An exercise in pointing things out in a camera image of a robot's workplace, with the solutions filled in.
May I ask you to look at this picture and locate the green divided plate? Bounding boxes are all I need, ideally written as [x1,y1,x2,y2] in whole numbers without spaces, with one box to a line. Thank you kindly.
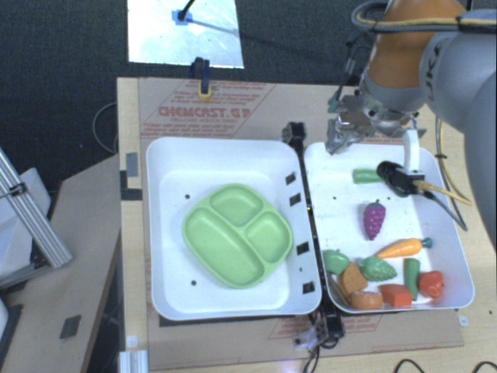
[181,183,294,290]

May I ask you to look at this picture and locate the black cylinder on white bracket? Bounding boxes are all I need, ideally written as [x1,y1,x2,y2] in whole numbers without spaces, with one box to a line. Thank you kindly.
[376,128,427,197]

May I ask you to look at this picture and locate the green pickle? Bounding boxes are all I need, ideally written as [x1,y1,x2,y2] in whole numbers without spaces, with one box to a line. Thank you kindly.
[402,257,422,302]

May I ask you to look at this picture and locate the brown waffle biscuit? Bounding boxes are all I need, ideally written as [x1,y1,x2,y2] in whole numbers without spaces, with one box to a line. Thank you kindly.
[337,261,369,299]

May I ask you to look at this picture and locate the orange carrot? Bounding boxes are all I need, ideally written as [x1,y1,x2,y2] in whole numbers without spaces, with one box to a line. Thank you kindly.
[374,237,433,260]

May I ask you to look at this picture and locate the green cucumber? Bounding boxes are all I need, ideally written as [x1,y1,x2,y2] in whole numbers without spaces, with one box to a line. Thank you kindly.
[352,168,384,185]

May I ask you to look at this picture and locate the black block with wires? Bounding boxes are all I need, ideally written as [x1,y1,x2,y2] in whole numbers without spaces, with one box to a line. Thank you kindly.
[294,312,346,351]
[282,121,308,144]

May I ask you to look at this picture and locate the brown cardboard board red print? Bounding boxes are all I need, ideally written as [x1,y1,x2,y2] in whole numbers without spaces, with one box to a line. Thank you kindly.
[137,76,465,371]

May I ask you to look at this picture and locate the white plastic tray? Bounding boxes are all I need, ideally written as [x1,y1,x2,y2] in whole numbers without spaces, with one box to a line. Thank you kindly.
[303,141,475,313]
[145,136,323,322]

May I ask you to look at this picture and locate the green grapes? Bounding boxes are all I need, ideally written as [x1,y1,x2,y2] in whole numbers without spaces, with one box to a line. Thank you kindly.
[357,256,398,282]

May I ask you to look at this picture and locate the purple grapes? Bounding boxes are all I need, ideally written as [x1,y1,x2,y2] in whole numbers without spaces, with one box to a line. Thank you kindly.
[363,199,387,242]

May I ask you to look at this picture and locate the orange wedge block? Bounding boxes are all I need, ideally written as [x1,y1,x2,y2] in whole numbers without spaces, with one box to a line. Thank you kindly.
[378,284,414,308]

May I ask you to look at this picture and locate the thin black rod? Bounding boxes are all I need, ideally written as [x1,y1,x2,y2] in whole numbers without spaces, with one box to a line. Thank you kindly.
[293,138,335,318]

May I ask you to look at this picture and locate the orange doughnut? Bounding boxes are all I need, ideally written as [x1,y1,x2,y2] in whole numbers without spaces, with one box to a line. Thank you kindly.
[349,289,384,310]

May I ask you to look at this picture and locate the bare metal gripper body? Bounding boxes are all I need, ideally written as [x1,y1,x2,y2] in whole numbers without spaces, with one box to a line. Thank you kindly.
[326,93,413,144]

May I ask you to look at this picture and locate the green pepper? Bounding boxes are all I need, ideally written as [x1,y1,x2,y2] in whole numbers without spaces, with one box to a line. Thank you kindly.
[321,249,351,276]

